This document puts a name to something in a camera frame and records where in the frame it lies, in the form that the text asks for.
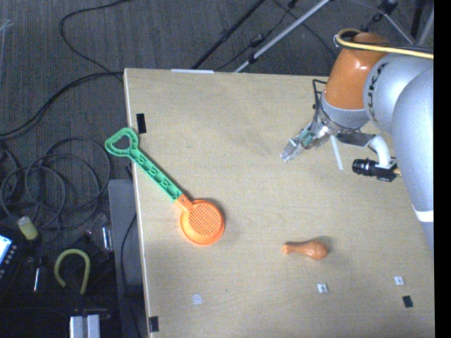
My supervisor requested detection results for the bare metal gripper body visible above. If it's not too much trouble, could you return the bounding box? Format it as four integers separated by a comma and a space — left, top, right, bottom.
298, 117, 340, 151

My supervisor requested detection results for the pale wooden board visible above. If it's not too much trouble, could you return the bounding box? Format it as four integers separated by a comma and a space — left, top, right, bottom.
123, 68, 435, 338

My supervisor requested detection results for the orange toy chicken drumstick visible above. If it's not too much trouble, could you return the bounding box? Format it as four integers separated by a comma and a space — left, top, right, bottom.
280, 239, 330, 261

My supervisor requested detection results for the green and orange toy sieve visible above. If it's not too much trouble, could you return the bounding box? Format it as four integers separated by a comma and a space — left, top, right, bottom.
104, 127, 226, 246

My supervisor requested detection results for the black cylinder on white bracket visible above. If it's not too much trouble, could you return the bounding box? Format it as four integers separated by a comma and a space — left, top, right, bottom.
352, 134, 401, 183

